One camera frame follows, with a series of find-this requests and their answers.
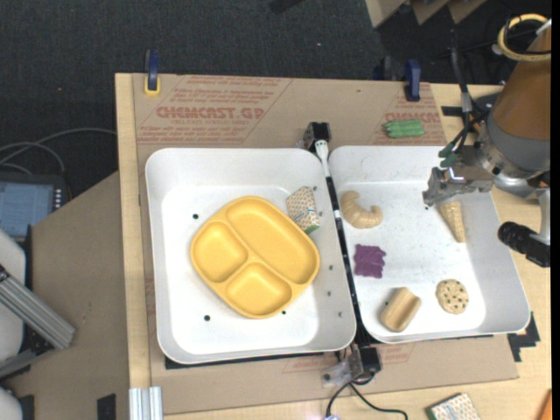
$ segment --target ice cream cone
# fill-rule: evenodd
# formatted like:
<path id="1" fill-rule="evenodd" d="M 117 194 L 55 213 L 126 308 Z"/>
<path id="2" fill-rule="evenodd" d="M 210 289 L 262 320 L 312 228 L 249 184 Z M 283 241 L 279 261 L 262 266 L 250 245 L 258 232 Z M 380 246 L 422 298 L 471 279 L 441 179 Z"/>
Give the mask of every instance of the ice cream cone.
<path id="1" fill-rule="evenodd" d="M 466 242 L 461 202 L 458 200 L 446 202 L 439 206 L 439 212 L 444 217 L 445 222 L 447 222 L 457 242 Z"/>

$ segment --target purple toy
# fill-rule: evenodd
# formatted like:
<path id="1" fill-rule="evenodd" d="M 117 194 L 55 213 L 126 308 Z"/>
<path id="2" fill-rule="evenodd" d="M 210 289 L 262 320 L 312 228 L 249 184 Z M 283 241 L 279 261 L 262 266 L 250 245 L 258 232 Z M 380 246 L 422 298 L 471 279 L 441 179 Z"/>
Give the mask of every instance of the purple toy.
<path id="1" fill-rule="evenodd" d="M 353 256 L 355 262 L 354 272 L 356 276 L 383 277 L 382 271 L 385 262 L 383 257 L 386 253 L 377 246 L 362 246 L 356 244 L 356 253 Z"/>

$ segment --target yellow plate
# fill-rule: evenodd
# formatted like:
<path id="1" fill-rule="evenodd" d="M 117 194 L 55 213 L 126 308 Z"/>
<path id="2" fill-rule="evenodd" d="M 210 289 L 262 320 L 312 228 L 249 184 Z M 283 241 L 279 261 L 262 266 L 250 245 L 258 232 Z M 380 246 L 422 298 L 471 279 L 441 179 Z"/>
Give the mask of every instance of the yellow plate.
<path id="1" fill-rule="evenodd" d="M 218 296 L 253 319 L 291 303 L 319 271 L 315 243 L 266 199 L 224 206 L 191 242 L 192 265 Z"/>

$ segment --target dark carpet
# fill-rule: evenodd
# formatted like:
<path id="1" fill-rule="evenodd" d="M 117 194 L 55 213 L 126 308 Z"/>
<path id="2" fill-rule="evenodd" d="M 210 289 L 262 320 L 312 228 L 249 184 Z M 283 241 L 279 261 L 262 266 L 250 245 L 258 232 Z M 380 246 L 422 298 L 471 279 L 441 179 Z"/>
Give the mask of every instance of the dark carpet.
<path id="1" fill-rule="evenodd" d="M 442 56 L 455 30 L 468 82 L 496 84 L 513 67 L 491 52 L 497 31 L 514 14 L 551 17 L 551 5 L 489 0 L 461 24 L 443 9 L 422 26 L 404 6 L 374 29 L 364 0 L 0 0 L 0 148 L 76 128 L 114 130 L 114 74 L 142 72 L 147 48 L 159 50 L 164 73 L 369 80 L 390 57 L 418 60 L 423 81 L 454 82 Z M 74 195 L 117 168 L 109 134 L 46 144 Z M 10 164 L 59 171 L 39 148 Z M 6 165 L 0 171 L 15 171 Z"/>

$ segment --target wire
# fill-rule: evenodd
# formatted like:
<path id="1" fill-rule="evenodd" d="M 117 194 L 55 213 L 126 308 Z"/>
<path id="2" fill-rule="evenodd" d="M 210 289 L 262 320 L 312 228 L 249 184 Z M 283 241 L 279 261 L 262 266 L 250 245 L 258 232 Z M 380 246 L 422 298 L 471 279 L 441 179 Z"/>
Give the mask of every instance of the wire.
<path id="1" fill-rule="evenodd" d="M 102 134 L 111 134 L 116 136 L 116 132 L 110 129 L 103 129 L 103 128 L 76 128 L 76 129 L 67 129 L 67 130 L 62 130 L 61 132 L 57 132 L 55 134 L 51 134 L 50 136 L 46 136 L 41 138 L 40 140 L 37 140 L 36 142 L 32 142 L 31 144 L 43 144 L 44 142 L 48 142 L 49 140 L 53 140 L 54 138 L 58 138 L 58 137 L 63 137 L 63 136 L 67 136 L 70 134 L 77 134 L 80 132 L 99 132 Z M 4 146 L 4 147 L 0 147 L 0 151 L 3 151 L 5 148 L 11 147 L 11 145 L 8 146 Z M 20 154 L 23 154 L 24 152 L 28 151 L 30 147 L 25 147 L 22 148 L 20 150 L 17 150 L 13 153 L 11 153 L 9 156 L 3 158 L 0 161 L 0 165 L 4 164 L 6 162 L 8 162 L 10 159 L 19 156 Z"/>
<path id="2" fill-rule="evenodd" d="M 378 406 L 375 406 L 374 404 L 372 404 L 371 402 L 369 402 L 366 397 L 364 395 L 362 395 L 360 393 L 360 391 L 352 384 L 350 383 L 350 389 L 353 390 L 355 392 L 355 394 L 367 405 L 369 406 L 372 410 L 378 410 L 379 412 L 387 412 L 389 414 L 401 414 L 404 417 L 404 420 L 408 420 L 409 416 L 407 415 L 406 412 L 404 412 L 403 410 L 400 409 L 384 409 L 384 408 L 379 408 Z"/>
<path id="3" fill-rule="evenodd" d="M 462 56 L 459 55 L 459 38 L 456 31 L 451 31 L 451 52 L 450 52 L 451 69 L 455 75 L 455 80 L 461 89 L 461 94 L 468 97 L 468 102 L 471 103 L 472 108 L 476 110 L 477 113 L 483 112 L 482 107 L 471 97 L 469 88 L 466 84 L 465 72 L 463 71 Z M 463 111 L 471 112 L 471 109 L 465 109 L 465 104 L 462 104 Z"/>
<path id="4" fill-rule="evenodd" d="M 507 36 L 507 38 L 508 38 L 508 40 L 517 39 L 517 38 L 522 38 L 524 36 L 527 36 L 528 34 L 535 34 L 535 30 L 527 30 L 527 31 L 516 32 L 514 34 L 510 34 L 509 36 Z M 486 40 L 486 41 L 480 42 L 478 44 L 469 45 L 469 46 L 466 46 L 465 48 L 461 48 L 458 51 L 458 53 L 465 54 L 465 53 L 473 52 L 473 51 L 479 50 L 479 49 L 481 49 L 485 46 L 492 46 L 495 43 L 496 43 L 496 39 L 493 38 L 492 40 Z M 450 56 L 451 56 L 450 51 L 442 52 L 437 56 L 437 59 L 442 60 L 442 59 L 449 58 Z"/>
<path id="5" fill-rule="evenodd" d="M 476 115 L 470 120 L 466 120 L 465 127 L 461 130 L 457 136 L 451 141 L 453 144 L 453 148 L 451 149 L 454 153 L 458 153 L 461 151 L 463 146 L 465 145 L 466 136 L 468 135 L 469 130 L 477 123 L 481 122 L 483 119 L 487 117 L 489 111 L 485 111 L 481 114 Z"/>
<path id="6" fill-rule="evenodd" d="M 30 176 L 33 175 L 33 173 L 31 171 L 29 171 L 27 168 L 24 168 L 23 166 L 19 166 L 18 164 L 0 164 L 0 166 L 6 166 L 8 168 L 13 168 L 15 170 L 18 170 L 19 172 L 24 172 L 25 174 L 28 174 Z"/>
<path id="7" fill-rule="evenodd" d="M 361 394 L 361 392 L 355 387 L 355 384 L 357 385 L 364 385 L 364 384 L 368 384 L 374 377 L 372 376 L 371 378 L 368 378 L 365 381 L 350 381 L 347 382 L 346 384 L 344 384 L 343 386 L 341 386 L 335 393 L 334 395 L 331 397 L 331 400 L 329 400 L 328 405 L 326 406 L 326 412 L 325 412 L 325 418 L 328 418 L 331 416 L 331 412 L 333 409 L 333 404 L 334 401 L 336 400 L 336 398 L 340 395 L 340 393 L 346 389 L 346 388 L 350 388 L 351 390 L 353 390 L 353 392 L 367 405 L 369 406 L 372 410 L 377 410 L 379 412 L 386 412 L 388 414 L 401 414 L 402 416 L 404 416 L 404 420 L 408 420 L 409 416 L 407 415 L 406 412 L 404 412 L 403 410 L 399 410 L 399 409 L 385 409 L 385 408 L 380 408 L 378 406 L 375 406 L 374 404 L 372 404 L 370 401 L 368 401 L 366 399 L 366 397 L 364 395 Z"/>
<path id="8" fill-rule="evenodd" d="M 18 148 L 20 146 L 24 146 L 25 148 L 22 148 L 21 150 L 25 150 L 25 151 L 29 150 L 30 148 L 40 148 L 41 150 L 47 151 L 54 158 L 56 158 L 56 160 L 59 162 L 60 172 L 62 174 L 64 174 L 66 172 L 66 167 L 64 166 L 64 162 L 62 161 L 60 156 L 56 152 L 54 152 L 54 150 L 49 148 L 48 146 L 44 146 L 43 144 L 40 144 L 40 143 L 19 142 L 19 143 L 7 144 L 5 146 L 0 147 L 0 152 L 6 151 L 6 150 L 11 149 L 11 148 Z M 2 160 L 0 160 L 0 165 L 5 165 L 8 162 L 8 160 L 10 160 L 12 157 L 14 157 L 14 154 L 11 154 L 8 157 L 3 158 Z"/>
<path id="9" fill-rule="evenodd" d="M 521 22 L 539 22 L 542 25 L 548 23 L 548 19 L 539 14 L 523 14 L 518 17 L 510 18 L 506 24 L 501 28 L 498 33 L 498 47 L 511 60 L 516 60 L 518 62 L 541 62 L 545 60 L 550 60 L 552 58 L 552 52 L 531 52 L 531 51 L 516 51 L 511 48 L 508 44 L 508 34 L 514 26 L 520 24 Z"/>

